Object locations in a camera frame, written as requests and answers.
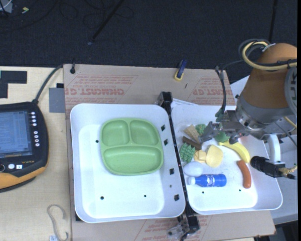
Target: toy banana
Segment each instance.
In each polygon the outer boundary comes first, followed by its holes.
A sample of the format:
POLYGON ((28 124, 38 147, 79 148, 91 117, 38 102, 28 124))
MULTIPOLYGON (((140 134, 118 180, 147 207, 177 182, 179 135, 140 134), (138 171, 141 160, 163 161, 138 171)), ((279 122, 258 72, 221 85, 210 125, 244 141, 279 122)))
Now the toy banana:
POLYGON ((246 163, 250 162, 249 151, 239 142, 236 142, 232 145, 229 143, 229 141, 219 142, 219 146, 225 146, 225 147, 228 147, 228 148, 236 151, 244 162, 246 162, 246 163))

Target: blue bottle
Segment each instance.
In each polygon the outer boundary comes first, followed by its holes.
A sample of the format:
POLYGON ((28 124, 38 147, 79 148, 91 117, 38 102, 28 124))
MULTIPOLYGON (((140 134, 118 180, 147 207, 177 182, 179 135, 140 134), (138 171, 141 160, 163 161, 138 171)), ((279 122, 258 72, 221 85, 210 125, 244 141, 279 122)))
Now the blue bottle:
POLYGON ((199 185, 201 187, 224 187, 226 176, 224 174, 203 174, 199 177, 188 178, 189 185, 199 185))

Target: green plate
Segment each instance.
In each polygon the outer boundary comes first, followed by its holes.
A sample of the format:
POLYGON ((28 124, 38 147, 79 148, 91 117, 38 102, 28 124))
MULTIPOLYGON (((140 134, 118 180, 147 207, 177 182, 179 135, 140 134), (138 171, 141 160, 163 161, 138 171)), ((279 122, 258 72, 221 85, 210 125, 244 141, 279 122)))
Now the green plate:
POLYGON ((101 126, 100 148, 105 167, 117 175, 152 173, 164 162, 159 132, 144 119, 108 120, 101 126))

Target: black tape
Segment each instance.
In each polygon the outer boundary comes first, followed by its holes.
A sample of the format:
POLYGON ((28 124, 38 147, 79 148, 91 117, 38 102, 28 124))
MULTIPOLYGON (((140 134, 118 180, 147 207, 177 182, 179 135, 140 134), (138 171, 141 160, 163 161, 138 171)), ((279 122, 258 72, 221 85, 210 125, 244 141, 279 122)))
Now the black tape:
POLYGON ((8 84, 26 84, 26 71, 1 71, 0 72, 0 98, 8 98, 8 84))
POLYGON ((57 83, 56 88, 64 88, 64 83, 57 83))

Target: black carpet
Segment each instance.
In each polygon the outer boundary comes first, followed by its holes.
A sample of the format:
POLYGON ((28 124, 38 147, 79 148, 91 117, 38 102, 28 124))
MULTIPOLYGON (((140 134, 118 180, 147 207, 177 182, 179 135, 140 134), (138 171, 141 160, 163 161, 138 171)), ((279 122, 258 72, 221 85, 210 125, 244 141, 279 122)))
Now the black carpet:
MULTIPOLYGON (((238 60, 247 39, 297 46, 297 0, 124 0, 93 39, 119 1, 13 0, 0 11, 0 66, 171 68, 187 59, 187 68, 213 69, 238 60)), ((231 83, 250 71, 227 68, 231 83)))

